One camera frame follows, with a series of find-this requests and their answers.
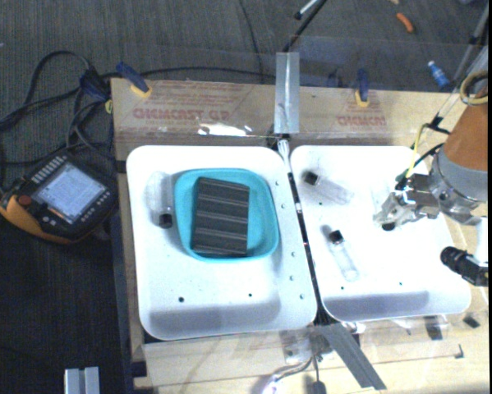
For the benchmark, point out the black cylinder on white bracket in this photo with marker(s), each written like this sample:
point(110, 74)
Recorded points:
point(465, 263)

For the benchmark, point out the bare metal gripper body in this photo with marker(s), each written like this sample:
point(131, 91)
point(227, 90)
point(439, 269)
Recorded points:
point(424, 197)

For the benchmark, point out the orange carrot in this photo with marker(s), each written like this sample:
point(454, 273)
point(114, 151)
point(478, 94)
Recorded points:
point(405, 22)

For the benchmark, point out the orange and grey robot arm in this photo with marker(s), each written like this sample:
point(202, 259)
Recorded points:
point(469, 138)

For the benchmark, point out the white plastic tray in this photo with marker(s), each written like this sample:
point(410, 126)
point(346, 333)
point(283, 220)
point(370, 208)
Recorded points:
point(212, 294)
point(393, 273)

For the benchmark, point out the brown cardboard board red print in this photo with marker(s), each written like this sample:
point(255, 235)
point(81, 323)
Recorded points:
point(229, 109)

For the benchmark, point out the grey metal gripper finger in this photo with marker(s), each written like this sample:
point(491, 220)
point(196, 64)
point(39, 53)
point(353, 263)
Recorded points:
point(395, 200)
point(407, 216)

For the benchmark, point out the clear bottle with black cap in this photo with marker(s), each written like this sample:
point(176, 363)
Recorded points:
point(344, 257)
point(332, 189)
point(157, 195)
point(388, 225)

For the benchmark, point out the small blue bottle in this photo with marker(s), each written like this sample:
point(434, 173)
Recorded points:
point(438, 74)

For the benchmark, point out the blue divided plate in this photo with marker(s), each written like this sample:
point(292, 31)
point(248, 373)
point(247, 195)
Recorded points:
point(184, 203)

